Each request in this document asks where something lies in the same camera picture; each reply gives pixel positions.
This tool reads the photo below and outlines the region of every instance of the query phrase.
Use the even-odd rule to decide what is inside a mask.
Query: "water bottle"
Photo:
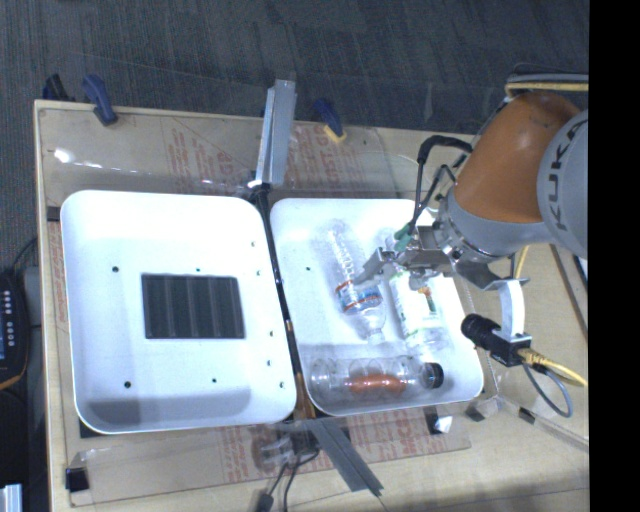
[[[410,355],[356,359],[316,359],[310,393],[321,403],[408,399],[439,388],[444,372],[438,363]]]
[[[327,259],[331,266],[331,286],[340,311],[353,322],[359,336],[369,343],[383,343],[386,312],[380,288],[371,283],[353,284],[365,263],[358,239],[347,224],[334,221],[326,229],[326,240],[330,248]]]
[[[389,278],[389,288],[409,349],[414,353],[424,349],[433,353],[448,346],[451,338],[442,321],[430,280],[420,289],[412,290],[409,284],[411,273],[397,264],[394,264],[394,269]]]

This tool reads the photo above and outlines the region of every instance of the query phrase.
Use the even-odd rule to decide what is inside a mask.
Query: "black electronic device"
[[[17,382],[27,367],[29,328],[25,304],[12,274],[0,274],[0,389]]]

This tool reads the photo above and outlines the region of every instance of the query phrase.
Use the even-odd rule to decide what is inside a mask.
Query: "black grate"
[[[148,339],[244,338],[235,277],[142,275]]]

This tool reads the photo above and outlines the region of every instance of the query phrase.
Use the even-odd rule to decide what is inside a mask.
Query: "empty white tray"
[[[296,391],[289,349],[263,222],[251,204],[81,191],[64,202],[61,223],[74,396],[90,428],[216,427],[290,414]],[[239,330],[215,339],[153,332],[145,324],[151,306],[143,275],[234,281],[241,315],[232,324]],[[160,317],[168,311],[163,304],[156,304]]]
[[[310,383],[311,367],[316,359],[379,358],[406,353],[391,292],[380,286],[387,307],[383,328],[390,343],[369,345],[361,339],[336,305],[326,272],[327,261],[318,250],[320,227],[332,219],[348,224],[356,233],[365,257],[385,239],[404,226],[413,214],[414,203],[405,199],[283,199],[271,211],[271,223],[285,296],[307,390],[315,405],[327,414],[344,416],[390,409],[422,407],[464,402],[476,397],[483,386],[480,361],[473,343],[460,331],[464,312],[453,279],[442,275],[433,279],[434,294],[442,306],[443,318],[452,343],[433,353],[433,362],[444,371],[444,383],[438,389],[396,399],[342,400],[327,403],[314,393]],[[428,212],[420,223],[430,223]]]

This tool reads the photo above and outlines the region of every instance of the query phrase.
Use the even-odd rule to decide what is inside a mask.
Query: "plastic bottle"
[[[333,221],[326,230],[331,254],[331,286],[340,311],[353,322],[356,332],[370,343],[385,341],[382,327],[386,320],[382,293],[377,284],[355,286],[353,279],[365,263],[364,252],[347,224]]]
[[[410,272],[401,265],[394,265],[394,268],[389,288],[408,348],[416,354],[424,349],[432,353],[445,348],[451,343],[451,338],[442,322],[432,287],[427,284],[419,290],[412,290]]]
[[[409,355],[359,359],[316,359],[310,392],[323,403],[407,399],[442,385],[438,363]]]

